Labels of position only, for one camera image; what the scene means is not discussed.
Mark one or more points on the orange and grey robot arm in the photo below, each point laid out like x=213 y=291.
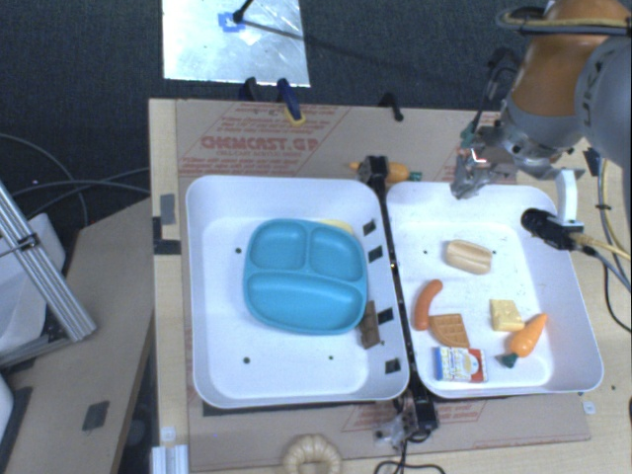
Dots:
x=558 y=82

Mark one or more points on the yellow cheese wedge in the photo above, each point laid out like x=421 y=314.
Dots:
x=506 y=315

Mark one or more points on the blue divided plate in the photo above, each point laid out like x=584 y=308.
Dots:
x=301 y=289

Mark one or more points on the white plastic tray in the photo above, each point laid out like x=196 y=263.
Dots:
x=543 y=274
x=276 y=363

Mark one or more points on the brown chocolate bar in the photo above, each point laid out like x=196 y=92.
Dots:
x=369 y=329

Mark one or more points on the beige toy doughnut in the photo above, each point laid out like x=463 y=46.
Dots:
x=296 y=454

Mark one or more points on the thin black rod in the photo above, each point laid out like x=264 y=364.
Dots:
x=395 y=274

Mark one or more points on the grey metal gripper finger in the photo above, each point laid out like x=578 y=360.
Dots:
x=461 y=185
x=480 y=178

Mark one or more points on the brown cardboard board red print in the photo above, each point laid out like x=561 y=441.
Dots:
x=276 y=146

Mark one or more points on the brown toy waffle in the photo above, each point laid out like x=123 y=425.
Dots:
x=450 y=331

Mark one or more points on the orange toy carrot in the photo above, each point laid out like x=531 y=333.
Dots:
x=527 y=339
x=397 y=171

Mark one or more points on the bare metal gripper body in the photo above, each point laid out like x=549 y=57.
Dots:
x=498 y=153

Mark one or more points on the orange toy sausage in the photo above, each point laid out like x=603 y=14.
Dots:
x=423 y=309

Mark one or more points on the beige hot dog bun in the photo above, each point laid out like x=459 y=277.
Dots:
x=469 y=256

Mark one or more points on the black cylinder on white bracket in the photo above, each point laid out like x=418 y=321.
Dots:
x=545 y=225

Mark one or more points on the small white and red carton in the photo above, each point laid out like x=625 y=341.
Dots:
x=459 y=364

